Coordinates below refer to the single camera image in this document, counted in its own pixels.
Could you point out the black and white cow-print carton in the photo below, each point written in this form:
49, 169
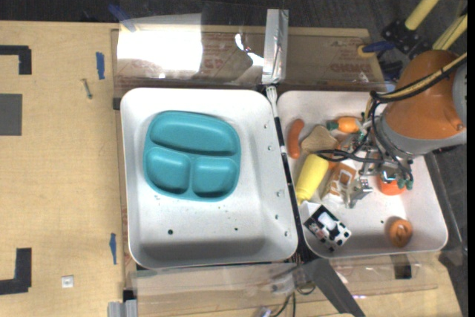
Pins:
328, 228

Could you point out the white plastic tray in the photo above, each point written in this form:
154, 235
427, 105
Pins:
371, 226
208, 226

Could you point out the yellow plastic bottle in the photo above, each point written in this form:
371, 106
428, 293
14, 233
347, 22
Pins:
311, 176

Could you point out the brown toy bread slice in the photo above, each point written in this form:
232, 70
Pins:
319, 141

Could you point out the thin black and white rod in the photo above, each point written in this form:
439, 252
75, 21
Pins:
282, 148

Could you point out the orange-red toy sausage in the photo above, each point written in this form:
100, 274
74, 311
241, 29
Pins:
295, 139

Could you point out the orange toy carrot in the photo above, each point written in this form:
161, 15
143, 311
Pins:
348, 124

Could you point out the teal divided plate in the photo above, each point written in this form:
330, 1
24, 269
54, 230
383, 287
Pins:
193, 156

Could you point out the small white square piece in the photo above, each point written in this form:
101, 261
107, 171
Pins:
67, 281

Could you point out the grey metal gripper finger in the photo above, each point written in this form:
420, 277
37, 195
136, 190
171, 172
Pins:
389, 175
356, 193

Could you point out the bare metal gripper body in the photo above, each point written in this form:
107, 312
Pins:
386, 161

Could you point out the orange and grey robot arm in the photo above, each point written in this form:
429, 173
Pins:
423, 104

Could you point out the orange and white packet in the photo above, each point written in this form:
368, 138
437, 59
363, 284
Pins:
339, 180

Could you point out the small green screw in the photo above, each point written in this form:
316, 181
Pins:
87, 90

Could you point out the orange toy doughnut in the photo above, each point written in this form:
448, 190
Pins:
401, 232

